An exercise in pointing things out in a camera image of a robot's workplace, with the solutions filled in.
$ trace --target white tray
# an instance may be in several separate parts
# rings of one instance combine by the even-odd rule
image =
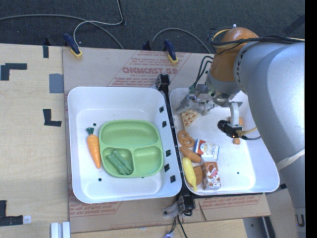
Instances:
[[[170,93],[170,102],[174,118],[176,133],[183,130],[180,115],[176,112],[180,102],[188,94],[188,88],[177,88]],[[247,96],[240,92],[232,101],[243,102],[239,108],[239,115],[244,120],[245,130],[255,127],[249,109]],[[194,104],[191,109],[201,113],[202,107]],[[243,140],[241,144],[232,143],[232,138],[228,137],[217,127],[219,120],[228,120],[230,109],[216,107],[206,116],[199,117],[187,128],[189,135],[196,139],[219,146],[218,168],[221,180],[221,188],[217,190],[204,190],[202,184],[198,185],[198,190],[194,191],[187,183],[187,187],[197,195],[227,195],[262,193],[275,191],[279,186],[279,174],[276,165],[265,147],[262,139]],[[257,137],[259,132],[255,131],[247,135]]]
[[[76,87],[68,94],[72,186],[84,203],[102,203],[175,196],[182,181],[164,96],[153,88]],[[111,120],[141,119],[153,123],[161,137],[164,164],[153,176],[116,178],[97,169],[87,147],[86,128]]]

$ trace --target carrot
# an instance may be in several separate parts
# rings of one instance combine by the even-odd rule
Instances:
[[[94,135],[94,128],[87,128],[89,136],[87,137],[88,149],[91,157],[93,158],[96,167],[99,169],[101,167],[101,156],[99,147],[99,138]]]

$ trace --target dark background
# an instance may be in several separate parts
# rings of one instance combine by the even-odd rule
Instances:
[[[246,27],[259,36],[305,38],[305,0],[120,0],[125,25],[103,26],[124,49],[141,50],[161,30],[180,28],[208,42],[211,29]],[[63,34],[73,34],[78,19],[41,16],[7,18],[26,14],[63,14],[107,23],[120,21],[116,0],[0,0],[0,43],[63,46]],[[207,53],[190,34],[162,32],[151,43],[163,50],[169,39],[177,52]],[[82,25],[76,40],[83,47],[120,49],[107,33],[91,24]]]

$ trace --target green plate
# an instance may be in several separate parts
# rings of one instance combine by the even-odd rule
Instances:
[[[99,132],[103,167],[114,177],[147,177],[163,167],[163,148],[158,129],[145,120],[113,120],[102,125]],[[122,174],[107,156],[117,150],[128,165]]]

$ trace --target toy donut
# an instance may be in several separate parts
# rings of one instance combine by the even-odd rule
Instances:
[[[186,147],[193,147],[195,145],[194,139],[184,130],[178,132],[177,138],[178,141]]]

